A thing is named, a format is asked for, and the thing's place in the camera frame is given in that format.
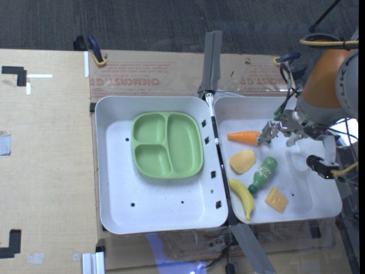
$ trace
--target bottle cap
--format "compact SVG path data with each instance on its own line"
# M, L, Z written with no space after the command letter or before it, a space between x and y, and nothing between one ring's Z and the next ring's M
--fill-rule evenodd
M250 185L248 189L251 194L256 194L256 192L257 192L257 187L254 185Z

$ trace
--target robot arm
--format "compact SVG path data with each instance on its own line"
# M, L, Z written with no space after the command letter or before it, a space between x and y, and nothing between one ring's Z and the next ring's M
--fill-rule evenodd
M257 143L270 143L279 132L289 137L286 145L310 137L321 140L325 159L310 156L307 164L324 178L333 178L337 169L334 136L327 129L338 120L358 120L359 51L331 49L314 66L294 110L283 110L278 122L268 121Z

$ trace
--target black pole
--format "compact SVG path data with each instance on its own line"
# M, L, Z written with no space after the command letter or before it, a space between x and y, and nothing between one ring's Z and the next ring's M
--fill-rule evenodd
M340 0L336 0L326 11L322 14L320 18L311 26L309 27L309 32L313 33L315 27L319 25L319 23L327 16L327 14L340 2Z

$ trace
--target yellow potato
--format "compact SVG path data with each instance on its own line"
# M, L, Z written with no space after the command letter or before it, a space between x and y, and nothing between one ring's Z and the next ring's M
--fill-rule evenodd
M256 156L252 150L242 150L229 159L229 165L238 174L248 171L255 162Z

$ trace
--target gray carpet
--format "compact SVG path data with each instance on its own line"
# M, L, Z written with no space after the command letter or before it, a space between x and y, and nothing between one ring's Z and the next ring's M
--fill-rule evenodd
M222 53L321 52L300 45L335 0L0 0L0 48L72 50L77 35L101 49L204 52L205 33L223 30ZM341 0L316 33L349 39L359 0Z

